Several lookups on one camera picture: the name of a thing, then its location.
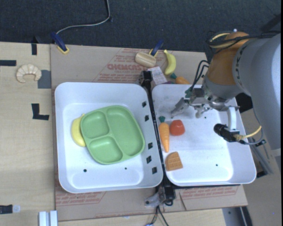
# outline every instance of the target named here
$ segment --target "yellow banana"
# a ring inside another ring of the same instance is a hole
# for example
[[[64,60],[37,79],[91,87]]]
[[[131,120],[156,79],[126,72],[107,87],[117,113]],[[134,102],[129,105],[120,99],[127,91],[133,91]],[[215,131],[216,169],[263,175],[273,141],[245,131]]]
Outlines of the yellow banana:
[[[168,59],[168,66],[165,69],[165,75],[170,75],[176,68],[176,58],[174,55],[168,53],[166,49],[164,50],[164,53],[166,54],[166,58]]]
[[[85,143],[84,138],[83,138],[82,133],[81,133],[81,126],[80,126],[81,119],[82,119],[83,116],[84,116],[84,114],[81,117],[74,119],[74,121],[72,122],[72,125],[71,125],[72,139],[79,146],[86,146],[86,143]]]

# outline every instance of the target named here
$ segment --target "white cable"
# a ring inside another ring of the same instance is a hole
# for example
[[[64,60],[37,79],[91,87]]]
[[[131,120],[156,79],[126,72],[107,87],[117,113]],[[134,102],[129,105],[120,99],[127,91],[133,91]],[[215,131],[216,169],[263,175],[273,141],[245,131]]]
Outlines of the white cable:
[[[99,22],[99,23],[96,23],[96,24],[81,24],[81,25],[68,26],[68,27],[66,27],[66,28],[63,28],[63,29],[57,31],[56,34],[62,32],[62,31],[64,31],[64,30],[66,30],[66,29],[69,29],[69,28],[97,26],[97,25],[100,25],[100,24],[103,24],[103,23],[107,22],[107,21],[110,19],[110,6],[109,6],[109,1],[106,0],[106,2],[107,2],[107,9],[108,9],[108,17],[107,17],[105,20],[103,20],[103,21],[101,21],[101,22]]]

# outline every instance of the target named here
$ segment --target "green plate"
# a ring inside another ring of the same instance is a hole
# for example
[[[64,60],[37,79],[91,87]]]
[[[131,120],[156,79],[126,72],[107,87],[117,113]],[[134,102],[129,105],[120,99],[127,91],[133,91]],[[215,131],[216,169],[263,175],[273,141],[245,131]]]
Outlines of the green plate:
[[[142,131],[132,113],[113,105],[87,113],[81,132],[89,153],[101,164],[113,164],[140,154],[145,148]]]

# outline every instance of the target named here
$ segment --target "cardboard sheet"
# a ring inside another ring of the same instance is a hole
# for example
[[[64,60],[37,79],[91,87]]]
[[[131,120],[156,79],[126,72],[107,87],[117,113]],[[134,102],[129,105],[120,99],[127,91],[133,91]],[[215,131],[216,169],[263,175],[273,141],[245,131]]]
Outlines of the cardboard sheet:
[[[53,109],[53,141],[55,151],[55,197],[59,221],[106,218],[153,213],[154,209],[144,206],[144,200],[155,193],[154,188],[109,191],[97,193],[71,194],[62,189],[58,181],[56,124],[54,90],[63,82],[114,82],[135,83],[141,71],[147,68],[134,61],[137,52],[145,49],[83,47],[68,45],[69,53],[63,55],[56,45],[50,46],[51,86]],[[205,60],[205,54],[199,52],[169,51],[176,57],[176,75],[184,76],[191,83],[197,66]],[[157,56],[157,66],[162,71],[167,66],[163,51]],[[242,186],[216,186],[176,190],[176,199],[170,207],[164,206],[164,212],[202,210],[247,205]]]

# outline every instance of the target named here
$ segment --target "red tomato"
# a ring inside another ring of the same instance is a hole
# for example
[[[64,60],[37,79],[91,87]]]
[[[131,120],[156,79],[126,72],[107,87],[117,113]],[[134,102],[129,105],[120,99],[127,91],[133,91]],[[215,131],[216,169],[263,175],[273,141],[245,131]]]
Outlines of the red tomato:
[[[183,122],[181,120],[174,120],[170,124],[170,133],[173,136],[180,136],[185,132]]]

